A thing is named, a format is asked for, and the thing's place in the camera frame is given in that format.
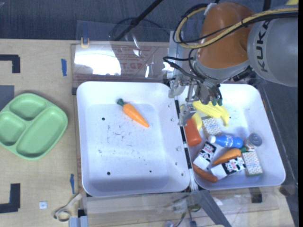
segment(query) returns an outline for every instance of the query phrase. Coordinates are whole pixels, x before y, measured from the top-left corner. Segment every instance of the wooden table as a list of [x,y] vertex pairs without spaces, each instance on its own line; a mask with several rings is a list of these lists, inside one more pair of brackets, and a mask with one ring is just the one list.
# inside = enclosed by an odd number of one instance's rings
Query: wooden table
[[[0,203],[9,201],[11,183],[20,183],[21,202],[18,212],[0,214],[0,226],[10,227],[57,227],[68,226],[60,223],[53,214],[66,205],[74,196],[70,176],[74,174],[75,192],[78,188],[77,171],[77,124],[75,123],[74,100],[72,95],[71,45],[75,41],[54,40],[0,40],[0,54],[17,54],[21,58],[21,73],[12,73],[10,61],[0,61],[0,85],[14,85],[15,96],[32,92],[58,105],[68,116],[68,127],[55,147],[40,160],[25,160],[0,147]],[[62,61],[67,62],[67,72],[62,72]],[[271,188],[267,203],[271,208],[256,209],[240,206],[237,213],[228,211],[225,196],[237,198],[237,192],[211,194],[222,203],[221,208],[233,227],[237,226],[294,226],[285,197],[278,187]],[[47,208],[40,209],[39,202],[47,201]],[[107,201],[107,206],[118,208],[119,199]],[[78,205],[71,209],[77,215]],[[195,214],[199,225],[213,224],[205,213]],[[162,226],[162,222],[132,226]]]

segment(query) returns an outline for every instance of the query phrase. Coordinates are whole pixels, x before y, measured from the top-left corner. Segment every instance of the blue bottle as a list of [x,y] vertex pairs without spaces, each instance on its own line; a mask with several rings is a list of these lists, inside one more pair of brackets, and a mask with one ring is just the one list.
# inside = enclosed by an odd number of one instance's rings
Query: blue bottle
[[216,143],[223,147],[241,148],[243,146],[243,140],[240,137],[234,137],[231,135],[210,135],[208,137],[210,143]]

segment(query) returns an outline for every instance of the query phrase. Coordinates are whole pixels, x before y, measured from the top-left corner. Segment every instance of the dark floor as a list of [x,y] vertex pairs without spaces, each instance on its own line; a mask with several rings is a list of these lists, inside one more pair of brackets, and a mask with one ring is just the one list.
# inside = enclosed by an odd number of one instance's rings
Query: dark floor
[[[140,15],[154,1],[0,0],[0,38],[75,40],[77,21],[116,24],[125,18]],[[214,1],[164,0],[145,18],[145,23],[175,29],[187,9],[198,3]],[[266,0],[230,1],[260,12]],[[269,4],[272,8],[287,1],[271,0]],[[289,187],[281,191],[290,196],[289,206],[298,225],[298,88],[266,83],[264,93],[270,103],[272,115],[269,117],[278,126],[274,134],[287,172],[284,185],[295,189],[295,193],[289,191]]]

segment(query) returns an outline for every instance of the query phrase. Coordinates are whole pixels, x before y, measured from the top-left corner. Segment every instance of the blue tape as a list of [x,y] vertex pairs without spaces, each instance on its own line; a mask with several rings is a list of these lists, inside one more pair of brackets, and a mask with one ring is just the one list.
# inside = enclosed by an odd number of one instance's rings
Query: blue tape
[[70,183],[71,183],[72,194],[74,194],[74,193],[75,193],[75,187],[74,187],[74,184],[75,184],[75,181],[74,181],[74,174],[71,174]]
[[66,60],[65,59],[61,59],[61,68],[62,68],[62,73],[63,73],[63,76],[66,77],[67,74],[67,65],[66,65]]

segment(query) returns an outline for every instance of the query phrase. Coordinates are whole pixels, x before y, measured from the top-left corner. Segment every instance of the yellow cable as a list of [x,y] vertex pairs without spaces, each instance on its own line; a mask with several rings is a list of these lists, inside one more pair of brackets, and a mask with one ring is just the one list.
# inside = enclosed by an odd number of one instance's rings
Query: yellow cable
[[[193,16],[194,14],[196,14],[197,12],[200,12],[202,10],[205,10],[206,7],[203,7],[203,8],[200,8],[200,9],[197,9],[196,11],[193,11],[191,12],[188,16],[184,17],[179,26],[177,27],[176,29],[176,40],[178,42],[181,42],[181,39],[180,39],[180,34],[181,34],[181,29],[184,25],[184,23],[191,17]],[[226,36],[227,34],[229,34],[232,30],[242,26],[243,24],[246,24],[250,21],[252,21],[253,19],[255,18],[259,18],[259,17],[263,17],[263,16],[266,16],[266,15],[270,15],[270,14],[275,14],[275,13],[281,13],[281,12],[296,12],[296,11],[299,11],[299,8],[281,8],[281,9],[271,9],[271,10],[266,10],[266,11],[263,11],[263,12],[260,12],[260,13],[257,13],[257,14],[253,14],[247,18],[244,18],[242,21],[232,25],[231,27],[225,29],[223,32],[221,32],[219,35],[217,35],[216,37],[214,37],[213,39],[207,41],[207,42],[204,42],[204,43],[201,43],[201,44],[193,44],[193,45],[189,45],[189,44],[185,44],[185,43],[180,43],[180,45],[182,47],[185,47],[185,48],[191,48],[191,49],[198,49],[198,48],[202,48],[202,47],[206,47],[218,40],[220,40],[222,37]]]

